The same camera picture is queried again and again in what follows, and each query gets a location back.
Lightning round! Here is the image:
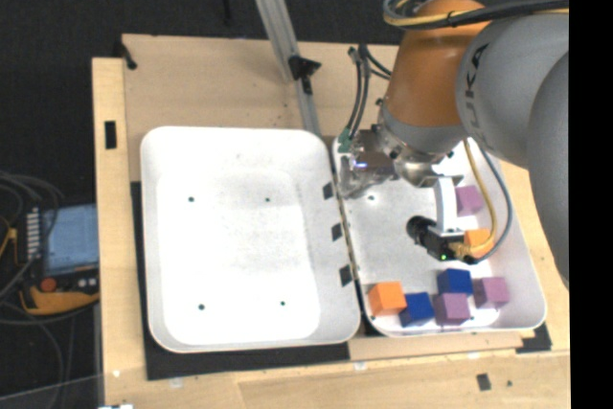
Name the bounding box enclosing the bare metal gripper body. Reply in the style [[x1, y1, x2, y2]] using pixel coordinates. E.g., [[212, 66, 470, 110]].
[[348, 127, 454, 189]]

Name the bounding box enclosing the white plastic tray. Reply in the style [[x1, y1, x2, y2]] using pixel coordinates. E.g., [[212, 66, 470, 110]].
[[139, 125, 362, 354], [331, 133, 548, 339]]

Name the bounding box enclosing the purple cube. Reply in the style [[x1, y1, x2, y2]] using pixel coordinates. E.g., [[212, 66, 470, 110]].
[[472, 276, 511, 309], [454, 185, 486, 217], [432, 291, 472, 328]]

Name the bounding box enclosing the orange cube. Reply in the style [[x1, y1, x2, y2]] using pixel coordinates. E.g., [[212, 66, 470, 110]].
[[463, 228, 495, 256], [367, 281, 409, 318]]

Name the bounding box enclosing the blue cube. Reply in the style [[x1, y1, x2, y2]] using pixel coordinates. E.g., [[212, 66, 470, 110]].
[[436, 267, 475, 296], [398, 291, 437, 329]]

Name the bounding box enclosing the pale wood board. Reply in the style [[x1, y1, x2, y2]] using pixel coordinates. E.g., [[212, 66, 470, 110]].
[[120, 33, 552, 363]]

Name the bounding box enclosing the black cylinder on white bracket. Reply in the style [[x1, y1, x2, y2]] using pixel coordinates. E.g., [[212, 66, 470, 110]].
[[405, 174, 468, 262]]

